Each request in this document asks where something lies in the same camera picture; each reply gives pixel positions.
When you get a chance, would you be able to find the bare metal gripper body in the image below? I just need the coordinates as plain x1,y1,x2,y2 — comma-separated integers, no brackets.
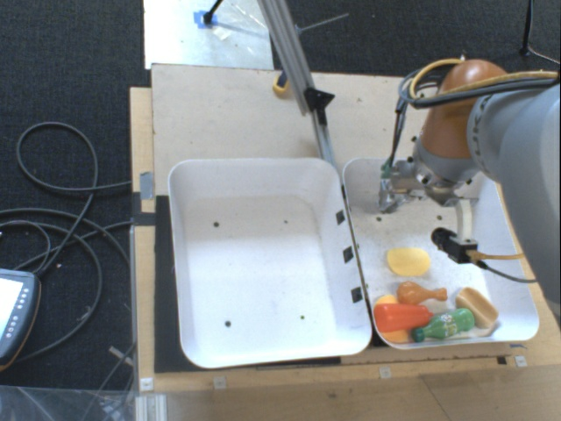
387,161,458,206

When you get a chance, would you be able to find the white plastic tray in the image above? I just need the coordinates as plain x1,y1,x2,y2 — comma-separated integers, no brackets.
342,156,541,350
167,157,374,370

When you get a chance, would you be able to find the yellow potato crisp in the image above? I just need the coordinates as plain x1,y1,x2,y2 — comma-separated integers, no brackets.
386,246,432,279

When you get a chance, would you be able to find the orange chicken drumstick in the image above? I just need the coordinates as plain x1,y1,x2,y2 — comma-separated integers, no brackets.
396,281,449,306

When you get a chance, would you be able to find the orange toy bottle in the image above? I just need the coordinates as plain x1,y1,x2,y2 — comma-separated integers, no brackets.
373,303,435,334

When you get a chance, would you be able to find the tan hot dog bun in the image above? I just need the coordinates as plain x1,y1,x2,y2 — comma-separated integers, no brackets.
455,286,500,330

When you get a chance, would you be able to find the green toy bottle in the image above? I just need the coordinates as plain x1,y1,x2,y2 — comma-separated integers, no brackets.
410,307,477,344

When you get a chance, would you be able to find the yellow round toy fruit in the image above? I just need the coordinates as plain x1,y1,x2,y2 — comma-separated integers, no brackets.
375,294,414,346

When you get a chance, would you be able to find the pale wood board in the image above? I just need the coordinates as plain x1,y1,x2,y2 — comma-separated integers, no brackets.
130,62,561,393

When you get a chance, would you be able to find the black cylinder on white bracket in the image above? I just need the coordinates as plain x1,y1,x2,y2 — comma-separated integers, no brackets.
430,196,479,265

